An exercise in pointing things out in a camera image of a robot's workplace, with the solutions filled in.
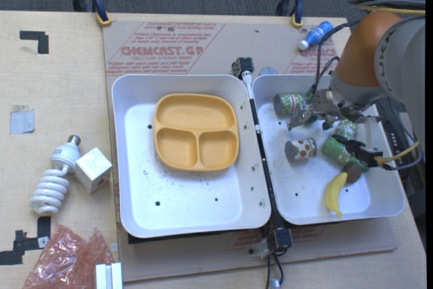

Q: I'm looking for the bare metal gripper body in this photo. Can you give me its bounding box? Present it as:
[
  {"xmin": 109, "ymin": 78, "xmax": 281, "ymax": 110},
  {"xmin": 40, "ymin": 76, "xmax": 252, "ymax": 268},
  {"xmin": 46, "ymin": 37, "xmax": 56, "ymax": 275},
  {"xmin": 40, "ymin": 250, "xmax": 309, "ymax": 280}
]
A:
[{"xmin": 311, "ymin": 88, "xmax": 369, "ymax": 123}]

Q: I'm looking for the green print small can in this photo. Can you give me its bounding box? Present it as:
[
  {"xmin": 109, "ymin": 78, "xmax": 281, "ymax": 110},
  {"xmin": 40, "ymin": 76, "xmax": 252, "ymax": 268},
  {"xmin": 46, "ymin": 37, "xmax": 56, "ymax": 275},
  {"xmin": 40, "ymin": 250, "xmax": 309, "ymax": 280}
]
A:
[
  {"xmin": 273, "ymin": 93, "xmax": 304, "ymax": 117},
  {"xmin": 334, "ymin": 119, "xmax": 359, "ymax": 142}
]

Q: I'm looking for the green bottle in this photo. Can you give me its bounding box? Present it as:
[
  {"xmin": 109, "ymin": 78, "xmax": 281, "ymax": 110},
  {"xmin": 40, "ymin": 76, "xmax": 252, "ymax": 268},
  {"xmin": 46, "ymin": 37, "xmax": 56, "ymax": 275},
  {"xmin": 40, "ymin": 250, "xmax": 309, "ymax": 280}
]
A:
[{"xmin": 321, "ymin": 135, "xmax": 369, "ymax": 174}]

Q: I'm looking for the orange print small can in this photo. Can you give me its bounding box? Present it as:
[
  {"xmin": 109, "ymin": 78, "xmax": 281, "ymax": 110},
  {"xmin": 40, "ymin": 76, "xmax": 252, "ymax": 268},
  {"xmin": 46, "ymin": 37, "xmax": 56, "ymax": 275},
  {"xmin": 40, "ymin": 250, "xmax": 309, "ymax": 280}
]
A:
[{"xmin": 284, "ymin": 137, "xmax": 318, "ymax": 162}]

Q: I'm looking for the thin black and white rod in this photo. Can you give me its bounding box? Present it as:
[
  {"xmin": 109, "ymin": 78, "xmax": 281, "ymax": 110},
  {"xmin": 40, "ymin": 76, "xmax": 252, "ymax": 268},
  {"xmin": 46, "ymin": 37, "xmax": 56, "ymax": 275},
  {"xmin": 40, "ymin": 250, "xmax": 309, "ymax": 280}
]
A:
[{"xmin": 241, "ymin": 70, "xmax": 288, "ymax": 231}]

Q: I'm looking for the brown kiwi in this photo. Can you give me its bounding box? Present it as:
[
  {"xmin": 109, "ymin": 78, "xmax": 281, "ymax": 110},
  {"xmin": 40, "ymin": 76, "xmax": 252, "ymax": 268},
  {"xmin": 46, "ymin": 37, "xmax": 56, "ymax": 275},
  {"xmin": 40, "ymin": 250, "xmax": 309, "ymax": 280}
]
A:
[{"xmin": 342, "ymin": 162, "xmax": 363, "ymax": 185}]

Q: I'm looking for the blue and white bottle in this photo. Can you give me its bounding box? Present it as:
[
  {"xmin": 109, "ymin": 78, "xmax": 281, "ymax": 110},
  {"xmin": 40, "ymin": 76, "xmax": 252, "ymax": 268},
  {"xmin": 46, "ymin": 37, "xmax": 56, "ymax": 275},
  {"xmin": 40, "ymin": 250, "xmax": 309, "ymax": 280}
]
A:
[{"xmin": 298, "ymin": 20, "xmax": 334, "ymax": 51}]

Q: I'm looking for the yellow banana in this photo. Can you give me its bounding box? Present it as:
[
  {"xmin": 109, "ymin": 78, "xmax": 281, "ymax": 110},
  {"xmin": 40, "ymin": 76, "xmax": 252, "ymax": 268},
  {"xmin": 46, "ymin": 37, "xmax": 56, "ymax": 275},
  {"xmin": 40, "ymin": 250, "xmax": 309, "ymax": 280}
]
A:
[{"xmin": 324, "ymin": 171, "xmax": 349, "ymax": 219}]

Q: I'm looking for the white plastic tray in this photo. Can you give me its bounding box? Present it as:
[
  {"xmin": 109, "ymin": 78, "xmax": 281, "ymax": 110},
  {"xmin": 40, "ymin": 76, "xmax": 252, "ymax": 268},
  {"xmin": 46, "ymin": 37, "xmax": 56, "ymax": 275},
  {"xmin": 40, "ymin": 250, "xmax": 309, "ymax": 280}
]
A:
[
  {"xmin": 252, "ymin": 74, "xmax": 406, "ymax": 226},
  {"xmin": 111, "ymin": 74, "xmax": 272, "ymax": 239}
]

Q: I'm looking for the orange divided plate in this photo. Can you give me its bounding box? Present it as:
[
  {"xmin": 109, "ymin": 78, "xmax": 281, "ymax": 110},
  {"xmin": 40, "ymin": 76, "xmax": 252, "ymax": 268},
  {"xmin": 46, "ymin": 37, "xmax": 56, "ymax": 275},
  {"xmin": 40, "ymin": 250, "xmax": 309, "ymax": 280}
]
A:
[{"xmin": 153, "ymin": 93, "xmax": 240, "ymax": 173}]

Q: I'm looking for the brown cardboard board red print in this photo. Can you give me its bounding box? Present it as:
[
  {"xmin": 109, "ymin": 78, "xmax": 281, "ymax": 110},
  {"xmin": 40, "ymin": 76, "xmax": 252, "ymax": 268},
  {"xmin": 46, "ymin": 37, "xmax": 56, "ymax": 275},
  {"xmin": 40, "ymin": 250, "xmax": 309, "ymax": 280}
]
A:
[{"xmin": 102, "ymin": 12, "xmax": 397, "ymax": 283}]

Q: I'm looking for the white cube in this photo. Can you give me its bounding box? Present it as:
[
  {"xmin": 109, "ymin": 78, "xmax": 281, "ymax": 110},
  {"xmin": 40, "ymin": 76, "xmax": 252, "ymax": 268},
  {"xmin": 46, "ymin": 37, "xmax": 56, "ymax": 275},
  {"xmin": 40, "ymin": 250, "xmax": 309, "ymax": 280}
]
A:
[{"xmin": 74, "ymin": 146, "xmax": 114, "ymax": 195}]

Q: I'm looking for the white spiral light bulb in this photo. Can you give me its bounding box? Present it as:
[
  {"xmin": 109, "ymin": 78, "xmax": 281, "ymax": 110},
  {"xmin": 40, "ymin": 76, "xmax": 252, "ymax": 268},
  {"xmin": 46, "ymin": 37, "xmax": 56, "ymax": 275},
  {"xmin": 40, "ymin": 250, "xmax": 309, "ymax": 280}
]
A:
[{"xmin": 29, "ymin": 134, "xmax": 83, "ymax": 217}]

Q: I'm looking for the pink bubble wrap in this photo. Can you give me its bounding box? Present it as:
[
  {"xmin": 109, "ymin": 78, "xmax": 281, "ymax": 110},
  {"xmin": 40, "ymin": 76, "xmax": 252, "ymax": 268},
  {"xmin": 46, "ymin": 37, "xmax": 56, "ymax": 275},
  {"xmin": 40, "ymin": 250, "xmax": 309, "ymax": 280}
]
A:
[{"xmin": 22, "ymin": 223, "xmax": 116, "ymax": 289}]

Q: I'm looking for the black block with thin wires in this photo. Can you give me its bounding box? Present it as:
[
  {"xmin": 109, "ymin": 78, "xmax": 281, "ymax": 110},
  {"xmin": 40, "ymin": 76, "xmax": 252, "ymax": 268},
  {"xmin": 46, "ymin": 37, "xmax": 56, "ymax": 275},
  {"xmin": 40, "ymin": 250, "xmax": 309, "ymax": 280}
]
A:
[
  {"xmin": 269, "ymin": 227, "xmax": 294, "ymax": 252},
  {"xmin": 231, "ymin": 57, "xmax": 255, "ymax": 79}
]

